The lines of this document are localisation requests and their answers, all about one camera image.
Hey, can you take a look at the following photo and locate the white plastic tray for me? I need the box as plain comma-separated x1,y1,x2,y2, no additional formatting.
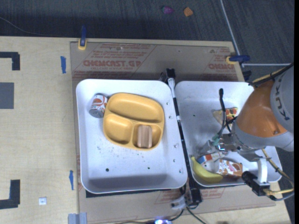
75,78,188,195
174,80,283,188

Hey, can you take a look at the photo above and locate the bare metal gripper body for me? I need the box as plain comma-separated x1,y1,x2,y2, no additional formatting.
215,133,242,154

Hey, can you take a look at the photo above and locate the orange and white can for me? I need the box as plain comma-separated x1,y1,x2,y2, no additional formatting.
89,93,108,119

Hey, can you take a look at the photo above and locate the black cylinder on white bracket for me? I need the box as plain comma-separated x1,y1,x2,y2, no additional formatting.
241,157,271,197

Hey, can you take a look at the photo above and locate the black block with thin wires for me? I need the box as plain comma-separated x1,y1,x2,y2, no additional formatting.
188,187,203,205
160,68,177,82

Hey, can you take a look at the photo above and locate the yellow banana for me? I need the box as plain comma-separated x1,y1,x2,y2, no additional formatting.
191,156,224,184

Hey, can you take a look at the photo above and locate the brown cardboard board red print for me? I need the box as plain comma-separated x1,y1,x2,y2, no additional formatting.
70,41,277,224

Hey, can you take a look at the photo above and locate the yellow divided plate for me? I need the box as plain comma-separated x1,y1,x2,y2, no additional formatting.
102,92,165,151

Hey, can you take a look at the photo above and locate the thin black and white rod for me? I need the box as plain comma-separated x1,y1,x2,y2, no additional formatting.
167,77,196,192

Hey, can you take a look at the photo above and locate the toy pizza slice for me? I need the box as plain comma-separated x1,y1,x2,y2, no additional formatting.
212,106,239,126

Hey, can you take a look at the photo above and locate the white blue and orange carton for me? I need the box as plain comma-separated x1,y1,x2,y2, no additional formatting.
197,151,225,173

